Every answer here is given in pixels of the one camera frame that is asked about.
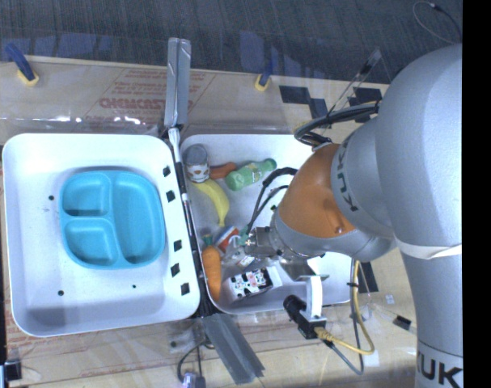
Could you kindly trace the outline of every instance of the green bottle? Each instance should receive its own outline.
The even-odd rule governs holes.
[[[243,187],[257,183],[265,173],[275,170],[276,167],[276,162],[271,158],[260,162],[250,162],[226,176],[227,187],[232,191],[241,190]]]

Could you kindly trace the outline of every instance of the gray floor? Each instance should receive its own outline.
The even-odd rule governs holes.
[[[165,65],[167,39],[181,37],[193,68],[340,80],[379,49],[368,80],[389,83],[462,29],[463,0],[0,0],[0,60],[13,42],[26,54]],[[0,308],[0,361],[2,321]]]

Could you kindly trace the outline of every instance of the blue divided plate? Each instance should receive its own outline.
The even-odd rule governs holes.
[[[60,226],[68,255],[87,268],[136,268],[156,260],[166,242],[155,186],[130,171],[72,175],[60,191]]]

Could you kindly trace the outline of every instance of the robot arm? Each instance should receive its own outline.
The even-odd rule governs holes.
[[[326,251],[363,262],[400,248],[423,388],[463,386],[461,75],[460,44],[407,66],[378,116],[299,169],[269,228],[295,266]]]

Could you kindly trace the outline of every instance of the toy banana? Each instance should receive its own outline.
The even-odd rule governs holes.
[[[209,178],[203,183],[192,183],[200,191],[206,194],[211,201],[213,201],[214,207],[218,214],[218,225],[224,227],[225,218],[227,213],[229,213],[229,199],[226,193],[223,191],[222,187],[218,185],[216,181]]]

